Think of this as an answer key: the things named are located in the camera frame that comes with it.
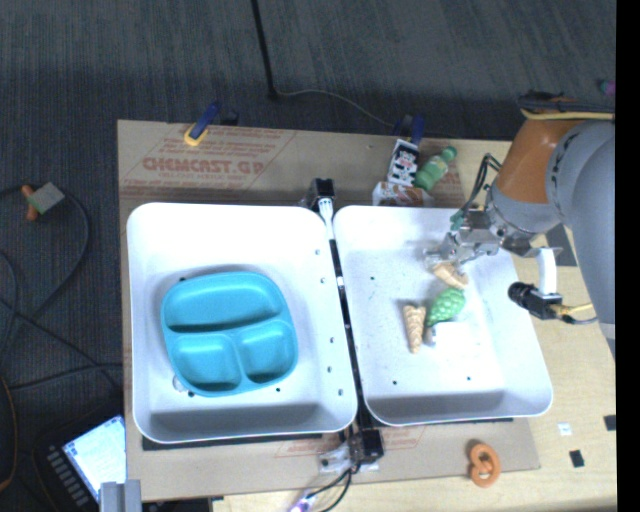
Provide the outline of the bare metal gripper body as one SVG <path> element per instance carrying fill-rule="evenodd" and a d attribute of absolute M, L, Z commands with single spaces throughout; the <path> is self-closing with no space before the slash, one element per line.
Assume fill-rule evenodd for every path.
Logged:
<path fill-rule="evenodd" d="M 504 238 L 490 214 L 479 209 L 458 210 L 451 217 L 451 235 L 457 256 L 494 256 Z"/>

